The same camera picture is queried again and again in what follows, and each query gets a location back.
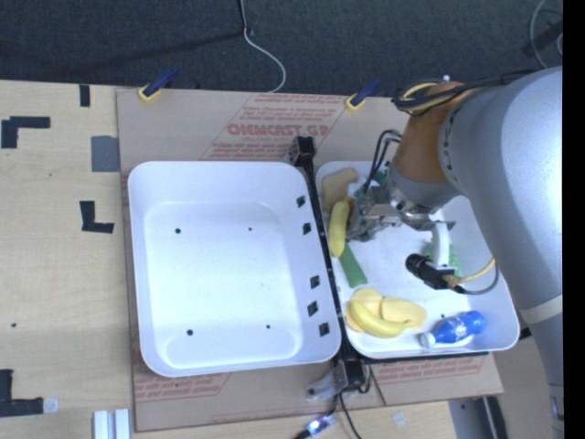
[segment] black tape mark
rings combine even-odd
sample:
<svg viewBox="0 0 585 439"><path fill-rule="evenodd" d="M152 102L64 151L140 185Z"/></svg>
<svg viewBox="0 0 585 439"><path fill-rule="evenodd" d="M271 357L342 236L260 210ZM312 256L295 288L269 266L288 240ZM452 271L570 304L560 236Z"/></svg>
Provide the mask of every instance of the black tape mark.
<svg viewBox="0 0 585 439"><path fill-rule="evenodd" d="M91 106L90 85L87 84L80 85L80 106L81 107Z"/></svg>
<svg viewBox="0 0 585 439"><path fill-rule="evenodd" d="M44 401L41 397L32 400L12 398L12 373L11 369L0 369L0 417L42 414Z"/></svg>
<svg viewBox="0 0 585 439"><path fill-rule="evenodd" d="M113 223L96 223L95 222L95 202L81 201L81 217L83 219L83 226L81 230L91 232L105 232L107 234L113 233Z"/></svg>
<svg viewBox="0 0 585 439"><path fill-rule="evenodd" d="M120 171L118 139L101 135L91 138L91 172Z"/></svg>
<svg viewBox="0 0 585 439"><path fill-rule="evenodd" d="M12 116L9 120L2 121L0 148L16 148L19 128L49 128L50 126L50 117Z"/></svg>

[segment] yellow and blue clamp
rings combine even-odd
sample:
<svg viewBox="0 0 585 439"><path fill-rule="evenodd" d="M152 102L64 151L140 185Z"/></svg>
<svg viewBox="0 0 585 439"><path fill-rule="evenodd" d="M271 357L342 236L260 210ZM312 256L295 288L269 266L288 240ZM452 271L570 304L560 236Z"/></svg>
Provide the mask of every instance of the yellow and blue clamp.
<svg viewBox="0 0 585 439"><path fill-rule="evenodd" d="M179 69L172 68L162 71L154 80L138 90L138 96L144 102L150 102L161 93L161 88L167 87L179 74Z"/></svg>
<svg viewBox="0 0 585 439"><path fill-rule="evenodd" d="M381 82L379 80L372 80L360 91L349 96L346 99L346 108L351 112L357 111L366 102L366 97L371 96L378 90L380 84Z"/></svg>

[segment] cardboard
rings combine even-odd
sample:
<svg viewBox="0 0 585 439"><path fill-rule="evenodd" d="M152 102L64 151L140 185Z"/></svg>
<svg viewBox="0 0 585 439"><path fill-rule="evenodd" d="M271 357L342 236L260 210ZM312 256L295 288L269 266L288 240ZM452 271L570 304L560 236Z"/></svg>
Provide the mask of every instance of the cardboard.
<svg viewBox="0 0 585 439"><path fill-rule="evenodd" d="M136 89L117 89L122 214L133 341L135 424L138 431L240 422L328 410L307 400L304 386L329 363L168 379L152 373L138 345L127 180L152 160L278 161L297 135L317 146L315 168L336 160L371 160L378 135L402 130L408 116L390 99L368 98L358 111L343 96L164 90L143 102ZM347 397L349 408L496 394L502 385L491 354L416 359L373 366L368 394Z"/></svg>

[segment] light wood surface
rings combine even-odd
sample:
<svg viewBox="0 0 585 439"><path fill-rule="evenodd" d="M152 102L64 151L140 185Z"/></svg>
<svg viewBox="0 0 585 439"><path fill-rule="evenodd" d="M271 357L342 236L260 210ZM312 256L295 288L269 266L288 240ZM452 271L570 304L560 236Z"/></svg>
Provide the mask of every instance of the light wood surface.
<svg viewBox="0 0 585 439"><path fill-rule="evenodd" d="M133 410L120 175L91 172L90 138L117 136L113 87L0 81L0 119L49 116L0 149L0 369L13 398L58 399L58 411L0 418L0 438L90 437L91 413ZM81 231L80 201L113 234ZM406 420L397 424L393 413ZM364 438L456 437L447 402L351 412ZM353 437L342 413L320 435ZM150 438L295 437L313 417L201 426Z"/></svg>

